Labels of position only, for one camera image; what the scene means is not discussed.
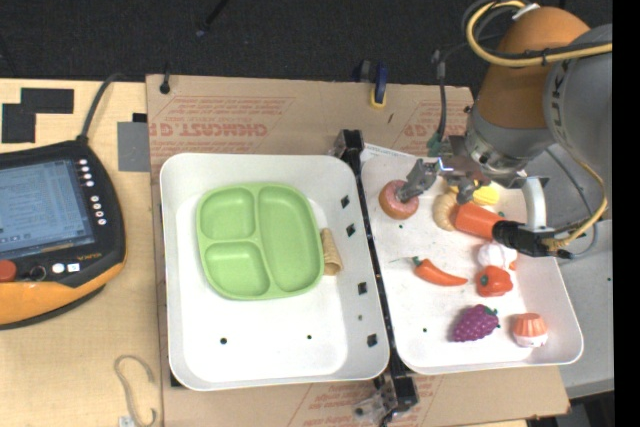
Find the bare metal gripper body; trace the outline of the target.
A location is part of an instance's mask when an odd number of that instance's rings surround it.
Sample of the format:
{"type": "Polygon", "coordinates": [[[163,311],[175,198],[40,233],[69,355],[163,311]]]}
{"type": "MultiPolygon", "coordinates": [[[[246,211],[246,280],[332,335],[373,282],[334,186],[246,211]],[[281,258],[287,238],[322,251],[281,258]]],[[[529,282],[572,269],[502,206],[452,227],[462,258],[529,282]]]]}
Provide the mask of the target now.
{"type": "Polygon", "coordinates": [[[522,187],[528,178],[526,161],[507,156],[475,136],[446,137],[440,148],[442,163],[450,176],[465,177],[482,184],[495,182],[504,188],[522,187]]]}

